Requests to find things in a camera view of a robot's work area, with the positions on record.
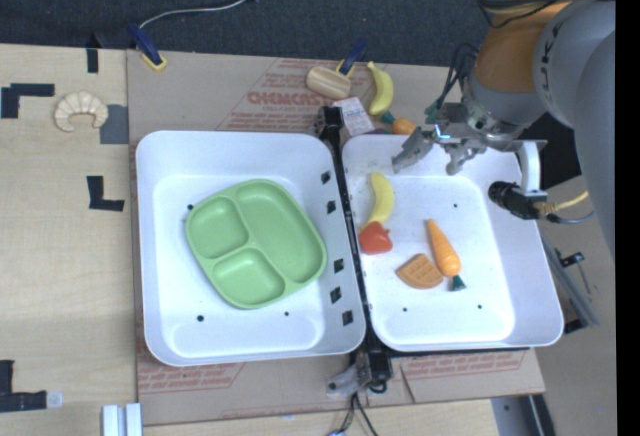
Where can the white and pink packet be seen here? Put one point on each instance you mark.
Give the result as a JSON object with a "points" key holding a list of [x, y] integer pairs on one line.
{"points": [[356, 116]]}

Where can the yellow banana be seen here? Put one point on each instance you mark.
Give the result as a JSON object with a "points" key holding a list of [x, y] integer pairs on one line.
{"points": [[382, 91], [382, 199]]}

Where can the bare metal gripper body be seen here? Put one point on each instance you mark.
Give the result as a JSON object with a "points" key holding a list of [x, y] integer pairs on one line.
{"points": [[467, 126]]}

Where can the black cylinder on white bracket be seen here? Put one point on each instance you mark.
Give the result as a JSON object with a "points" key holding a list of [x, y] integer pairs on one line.
{"points": [[517, 199]]}

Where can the orange waffle biscuit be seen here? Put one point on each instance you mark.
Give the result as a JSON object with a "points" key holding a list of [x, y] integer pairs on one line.
{"points": [[420, 272]]}

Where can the beige croissant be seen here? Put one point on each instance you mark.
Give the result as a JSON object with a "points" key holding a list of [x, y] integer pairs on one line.
{"points": [[80, 106]]}

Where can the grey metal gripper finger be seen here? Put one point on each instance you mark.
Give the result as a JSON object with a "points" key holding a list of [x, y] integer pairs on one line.
{"points": [[459, 159], [411, 151]]}

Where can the green divided plate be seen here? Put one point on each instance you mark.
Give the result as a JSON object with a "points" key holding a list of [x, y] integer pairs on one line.
{"points": [[260, 244]]}

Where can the beige bread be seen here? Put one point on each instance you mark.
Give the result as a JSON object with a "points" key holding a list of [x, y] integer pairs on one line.
{"points": [[327, 81]]}

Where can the small orange carrot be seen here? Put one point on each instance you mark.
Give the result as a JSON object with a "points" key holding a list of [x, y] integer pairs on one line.
{"points": [[402, 125]]}

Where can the thin black and white rod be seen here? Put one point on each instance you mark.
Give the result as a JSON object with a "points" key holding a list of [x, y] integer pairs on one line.
{"points": [[350, 224]]}

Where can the white plastic tray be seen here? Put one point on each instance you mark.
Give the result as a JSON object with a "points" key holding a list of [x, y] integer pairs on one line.
{"points": [[175, 324], [490, 274]]}

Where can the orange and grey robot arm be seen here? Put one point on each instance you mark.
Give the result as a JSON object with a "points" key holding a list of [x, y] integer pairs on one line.
{"points": [[575, 54]]}

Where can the brown cardboard board red print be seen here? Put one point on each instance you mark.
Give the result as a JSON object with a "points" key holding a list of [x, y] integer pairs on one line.
{"points": [[210, 89]]}

